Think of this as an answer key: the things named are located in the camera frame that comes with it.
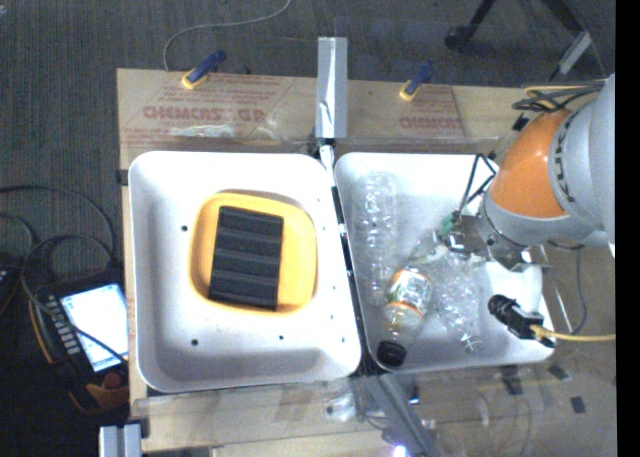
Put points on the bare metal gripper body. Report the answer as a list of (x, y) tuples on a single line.
[(470, 237)]

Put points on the yellow plate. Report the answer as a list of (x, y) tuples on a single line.
[(300, 245)]

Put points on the orange green label bottle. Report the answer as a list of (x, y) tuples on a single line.
[(407, 295)]

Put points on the white plastic tray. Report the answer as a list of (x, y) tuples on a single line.
[(425, 185), (165, 265)]

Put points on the brown cardboard board red print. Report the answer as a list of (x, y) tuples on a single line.
[(240, 110)]

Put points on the black ribbed foam block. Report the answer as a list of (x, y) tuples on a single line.
[(246, 257)]

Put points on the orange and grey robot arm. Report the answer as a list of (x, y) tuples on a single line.
[(530, 185)]

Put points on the black cylinder on white bracket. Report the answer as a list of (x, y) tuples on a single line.
[(515, 316)]

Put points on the clear plastic bottle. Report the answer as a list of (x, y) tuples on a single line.
[(457, 295), (376, 225)]

